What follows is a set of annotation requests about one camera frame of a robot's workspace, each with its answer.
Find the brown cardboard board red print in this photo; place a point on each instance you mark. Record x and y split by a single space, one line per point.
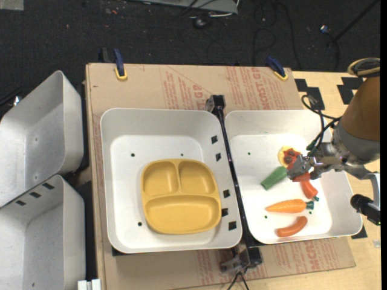
181 83

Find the yellow pizza slice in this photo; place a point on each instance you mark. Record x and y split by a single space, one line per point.
285 159

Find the red chili pepper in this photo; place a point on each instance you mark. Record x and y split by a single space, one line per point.
309 189

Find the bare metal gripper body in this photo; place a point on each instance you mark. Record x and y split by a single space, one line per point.
329 159

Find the yellow divided plate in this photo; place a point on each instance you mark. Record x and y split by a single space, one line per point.
181 198

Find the orange sausage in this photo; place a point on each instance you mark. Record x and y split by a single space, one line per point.
291 228

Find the orange carrot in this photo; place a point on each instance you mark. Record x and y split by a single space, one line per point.
287 206

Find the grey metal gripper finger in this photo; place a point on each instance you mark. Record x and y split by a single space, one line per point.
297 166
316 172

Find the black cylinder on white bracket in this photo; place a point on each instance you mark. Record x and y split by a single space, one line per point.
367 205

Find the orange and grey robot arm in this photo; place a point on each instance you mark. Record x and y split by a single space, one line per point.
364 110

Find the green tapered cylinder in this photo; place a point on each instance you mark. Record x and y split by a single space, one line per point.
273 178

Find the white plastic tray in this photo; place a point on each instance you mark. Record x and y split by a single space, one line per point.
39 237
39 137
127 168
257 150

